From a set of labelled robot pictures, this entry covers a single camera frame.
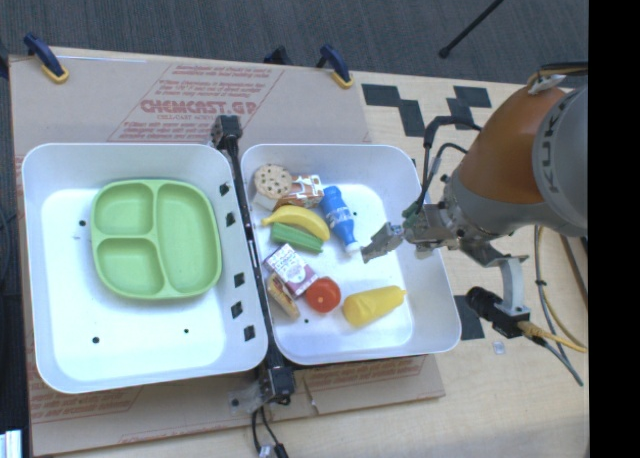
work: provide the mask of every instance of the black carpet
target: black carpet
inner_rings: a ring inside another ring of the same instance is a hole
[[[524,84],[548,63],[588,59],[589,0],[0,0],[0,40],[261,62],[284,45],[313,66],[330,43],[352,70]],[[9,86],[0,79],[0,433],[27,425]]]

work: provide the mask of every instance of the water bottle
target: water bottle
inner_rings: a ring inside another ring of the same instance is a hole
[[[324,188],[320,209],[324,212],[329,228],[342,240],[345,250],[350,254],[360,251],[360,244],[353,237],[353,215],[342,200],[342,193],[337,186]]]

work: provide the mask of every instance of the cardboard sheet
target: cardboard sheet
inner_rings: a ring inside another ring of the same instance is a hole
[[[40,378],[34,356],[20,166],[52,142],[207,143],[216,116],[241,118],[241,153],[257,143],[368,143],[360,94],[321,69],[52,48],[69,70],[56,85],[35,57],[10,60],[35,456],[216,431],[250,423],[229,392],[252,371],[66,395]],[[274,419],[317,416],[444,395],[433,356],[296,371],[291,405]]]

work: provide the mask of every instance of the green divided plate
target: green divided plate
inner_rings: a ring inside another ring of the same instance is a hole
[[[136,179],[104,186],[93,199],[91,240],[98,275],[122,296],[195,296],[220,278],[211,202],[187,183]]]

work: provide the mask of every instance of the yellow banana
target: yellow banana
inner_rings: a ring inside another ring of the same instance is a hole
[[[306,207],[287,204],[280,206],[271,213],[271,215],[262,219],[262,225],[270,225],[276,222],[302,227],[322,241],[327,241],[331,236],[331,231],[327,223],[319,215]]]

